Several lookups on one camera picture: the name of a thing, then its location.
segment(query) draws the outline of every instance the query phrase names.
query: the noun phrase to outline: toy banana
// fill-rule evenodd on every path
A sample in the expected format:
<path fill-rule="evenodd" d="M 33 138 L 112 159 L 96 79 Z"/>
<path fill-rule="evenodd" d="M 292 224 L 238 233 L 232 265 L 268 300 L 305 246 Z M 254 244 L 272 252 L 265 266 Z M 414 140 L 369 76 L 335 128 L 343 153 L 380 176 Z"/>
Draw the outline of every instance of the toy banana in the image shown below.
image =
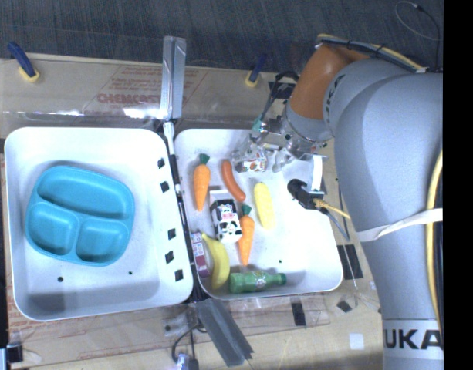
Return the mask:
<path fill-rule="evenodd" d="M 229 255 L 226 247 L 219 240 L 215 240 L 205 233 L 202 233 L 202 238 L 208 246 L 214 265 L 212 270 L 212 289 L 219 289 L 229 278 Z"/>

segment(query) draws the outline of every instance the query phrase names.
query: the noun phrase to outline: blue clamp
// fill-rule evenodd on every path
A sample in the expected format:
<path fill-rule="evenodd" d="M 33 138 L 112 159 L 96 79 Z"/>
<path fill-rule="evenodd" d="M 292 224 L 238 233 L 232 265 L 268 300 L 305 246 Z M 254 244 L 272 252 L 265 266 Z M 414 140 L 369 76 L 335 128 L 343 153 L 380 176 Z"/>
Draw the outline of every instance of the blue clamp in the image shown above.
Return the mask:
<path fill-rule="evenodd" d="M 8 50 L 19 63 L 20 74 L 29 82 L 35 82 L 39 78 L 39 72 L 34 69 L 25 51 L 14 41 L 8 43 Z"/>
<path fill-rule="evenodd" d="M 258 58 L 257 63 L 248 73 L 245 78 L 245 84 L 254 88 L 258 82 L 258 74 L 262 71 L 265 61 L 267 60 L 267 55 L 265 53 L 261 54 Z"/>

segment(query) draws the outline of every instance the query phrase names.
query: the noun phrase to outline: white strap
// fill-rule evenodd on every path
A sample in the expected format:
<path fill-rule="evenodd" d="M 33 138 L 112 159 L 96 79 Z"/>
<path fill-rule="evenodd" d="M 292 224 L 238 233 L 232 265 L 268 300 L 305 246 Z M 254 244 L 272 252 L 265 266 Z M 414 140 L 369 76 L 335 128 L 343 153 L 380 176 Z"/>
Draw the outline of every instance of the white strap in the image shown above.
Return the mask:
<path fill-rule="evenodd" d="M 408 226 L 440 222 L 444 219 L 443 214 L 444 213 L 442 208 L 432 208 L 430 210 L 421 211 L 418 214 L 404 218 L 403 220 L 400 220 L 395 224 L 374 227 L 369 230 L 356 232 L 356 236 L 361 242 L 375 241 L 376 239 L 382 237 L 385 234 L 392 233 L 396 230 L 403 229 Z"/>
<path fill-rule="evenodd" d="M 320 190 L 322 184 L 322 168 L 322 157 L 320 155 L 313 155 L 312 182 L 308 186 L 310 190 Z"/>

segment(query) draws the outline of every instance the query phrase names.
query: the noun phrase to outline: blue divided plate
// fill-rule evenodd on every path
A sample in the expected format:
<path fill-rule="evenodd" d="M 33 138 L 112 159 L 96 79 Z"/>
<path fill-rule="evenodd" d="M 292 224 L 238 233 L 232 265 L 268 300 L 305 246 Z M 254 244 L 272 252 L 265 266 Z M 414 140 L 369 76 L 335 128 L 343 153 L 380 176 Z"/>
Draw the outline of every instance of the blue divided plate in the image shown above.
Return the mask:
<path fill-rule="evenodd" d="M 134 214 L 133 194 L 124 183 L 90 170 L 55 166 L 35 183 L 25 234 L 42 254 L 107 266 L 127 249 Z"/>

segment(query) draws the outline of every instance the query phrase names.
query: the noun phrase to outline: toy sausage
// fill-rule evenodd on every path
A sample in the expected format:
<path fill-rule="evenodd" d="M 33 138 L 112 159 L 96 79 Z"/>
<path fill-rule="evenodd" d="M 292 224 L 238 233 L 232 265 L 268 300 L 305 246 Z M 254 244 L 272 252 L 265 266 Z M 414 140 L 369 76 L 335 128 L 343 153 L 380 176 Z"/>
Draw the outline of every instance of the toy sausage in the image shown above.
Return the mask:
<path fill-rule="evenodd" d="M 240 203 L 245 201 L 246 194 L 236 182 L 235 176 L 233 175 L 233 166 L 231 165 L 231 162 L 227 159 L 222 160 L 221 175 L 222 180 L 224 181 L 224 184 L 228 189 L 229 193 Z"/>

